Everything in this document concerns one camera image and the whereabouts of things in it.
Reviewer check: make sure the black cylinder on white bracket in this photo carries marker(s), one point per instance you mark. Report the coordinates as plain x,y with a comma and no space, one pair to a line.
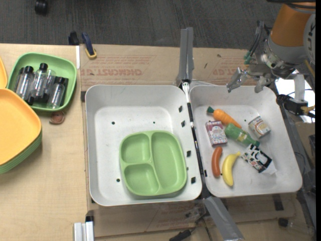
292,105

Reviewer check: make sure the green divided plate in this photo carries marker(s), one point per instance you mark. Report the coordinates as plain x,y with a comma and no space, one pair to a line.
165,157

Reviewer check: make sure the black and white carton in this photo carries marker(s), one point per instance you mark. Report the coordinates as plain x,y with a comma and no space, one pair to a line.
255,157

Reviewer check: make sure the thin black and white rod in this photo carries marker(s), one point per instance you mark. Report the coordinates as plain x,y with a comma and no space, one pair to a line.
191,120

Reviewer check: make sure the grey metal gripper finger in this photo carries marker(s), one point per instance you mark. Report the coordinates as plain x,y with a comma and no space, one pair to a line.
262,82
238,78

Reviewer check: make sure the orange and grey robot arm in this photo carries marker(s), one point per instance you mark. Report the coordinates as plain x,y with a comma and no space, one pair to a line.
288,26

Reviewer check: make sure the clear plastic bottle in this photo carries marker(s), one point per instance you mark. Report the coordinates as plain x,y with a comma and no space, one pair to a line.
39,80
298,227
57,94
51,75
25,84
30,101

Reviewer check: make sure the small white can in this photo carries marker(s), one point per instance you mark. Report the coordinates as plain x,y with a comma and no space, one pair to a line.
259,127

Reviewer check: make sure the yellow banana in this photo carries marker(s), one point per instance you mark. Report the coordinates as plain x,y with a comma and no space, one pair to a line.
227,169

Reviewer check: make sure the orange plate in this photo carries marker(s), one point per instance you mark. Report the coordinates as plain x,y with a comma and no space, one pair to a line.
2,74
17,124

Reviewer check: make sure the orange carrot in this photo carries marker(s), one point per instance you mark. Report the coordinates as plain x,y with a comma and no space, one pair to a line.
223,115

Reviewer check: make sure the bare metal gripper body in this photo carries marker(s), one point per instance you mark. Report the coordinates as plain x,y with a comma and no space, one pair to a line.
272,68

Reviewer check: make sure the white plastic tray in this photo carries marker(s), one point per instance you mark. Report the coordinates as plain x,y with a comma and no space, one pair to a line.
105,159
273,184

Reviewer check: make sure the brown cardboard board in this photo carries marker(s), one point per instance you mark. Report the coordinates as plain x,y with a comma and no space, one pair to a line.
140,64

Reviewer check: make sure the pink carton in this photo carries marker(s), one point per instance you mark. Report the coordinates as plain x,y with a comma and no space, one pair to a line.
216,133

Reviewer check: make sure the green bottle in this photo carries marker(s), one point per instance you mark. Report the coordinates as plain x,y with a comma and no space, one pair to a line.
238,134

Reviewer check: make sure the orange sausage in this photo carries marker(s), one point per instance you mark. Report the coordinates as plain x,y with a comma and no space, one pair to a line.
216,161

